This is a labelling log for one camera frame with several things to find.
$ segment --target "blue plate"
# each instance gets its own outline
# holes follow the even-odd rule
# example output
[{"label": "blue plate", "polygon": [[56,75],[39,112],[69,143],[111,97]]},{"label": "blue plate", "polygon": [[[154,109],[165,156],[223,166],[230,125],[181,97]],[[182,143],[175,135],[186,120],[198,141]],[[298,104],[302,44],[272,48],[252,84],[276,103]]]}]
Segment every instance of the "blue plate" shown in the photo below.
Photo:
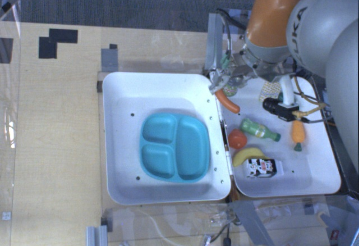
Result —
[{"label": "blue plate", "polygon": [[193,183],[205,176],[209,167],[209,137],[198,119],[173,113],[156,113],[143,123],[140,161],[151,177]]}]

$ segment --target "green bottle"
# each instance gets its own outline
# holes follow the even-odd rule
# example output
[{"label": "green bottle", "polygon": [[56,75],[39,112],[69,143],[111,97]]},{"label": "green bottle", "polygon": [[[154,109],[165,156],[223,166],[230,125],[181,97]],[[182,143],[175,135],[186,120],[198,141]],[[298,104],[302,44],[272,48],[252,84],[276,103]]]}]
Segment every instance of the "green bottle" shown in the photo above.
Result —
[{"label": "green bottle", "polygon": [[240,129],[258,138],[270,138],[276,142],[280,140],[280,134],[270,131],[266,126],[253,122],[248,118],[242,120]]}]

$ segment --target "wooden surface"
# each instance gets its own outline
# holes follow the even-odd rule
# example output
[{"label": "wooden surface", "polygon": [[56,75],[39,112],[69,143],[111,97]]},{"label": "wooden surface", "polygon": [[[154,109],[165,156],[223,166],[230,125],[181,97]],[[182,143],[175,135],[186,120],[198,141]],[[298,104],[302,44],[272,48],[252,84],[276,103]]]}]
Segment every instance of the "wooden surface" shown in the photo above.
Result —
[{"label": "wooden surface", "polygon": [[[47,37],[49,28],[77,29],[79,41],[58,44],[57,59],[39,59],[39,37]],[[177,67],[199,73],[206,34],[22,24],[11,246],[85,245],[86,227],[100,224],[96,82],[101,48],[109,48],[110,43],[118,44],[120,70],[156,71],[161,67],[171,72]],[[320,227],[289,231],[288,239],[293,240],[300,231],[316,237],[306,245],[327,245]],[[200,235],[128,244],[197,246],[201,239]],[[232,243],[250,245],[244,232],[233,234]]]}]

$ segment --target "transparent sheet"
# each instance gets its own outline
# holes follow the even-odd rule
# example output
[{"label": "transparent sheet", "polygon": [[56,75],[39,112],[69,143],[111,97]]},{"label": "transparent sheet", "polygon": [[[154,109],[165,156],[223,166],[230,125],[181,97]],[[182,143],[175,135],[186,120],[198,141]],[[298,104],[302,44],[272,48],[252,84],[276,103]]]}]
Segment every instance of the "transparent sheet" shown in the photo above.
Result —
[{"label": "transparent sheet", "polygon": [[1,0],[0,10],[0,245],[9,245],[15,175],[20,80],[21,0]]},{"label": "transparent sheet", "polygon": [[355,241],[359,202],[343,195],[127,207],[108,210],[103,222],[109,245],[223,245],[229,225],[232,245],[341,246]]}]

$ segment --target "metal bracket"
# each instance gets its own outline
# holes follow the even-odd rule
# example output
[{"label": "metal bracket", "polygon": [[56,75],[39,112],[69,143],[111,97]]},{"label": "metal bracket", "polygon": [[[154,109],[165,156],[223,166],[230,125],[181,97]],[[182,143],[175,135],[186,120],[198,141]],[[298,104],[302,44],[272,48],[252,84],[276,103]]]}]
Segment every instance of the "metal bracket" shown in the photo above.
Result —
[{"label": "metal bracket", "polygon": [[87,227],[86,246],[108,246],[107,226]]}]

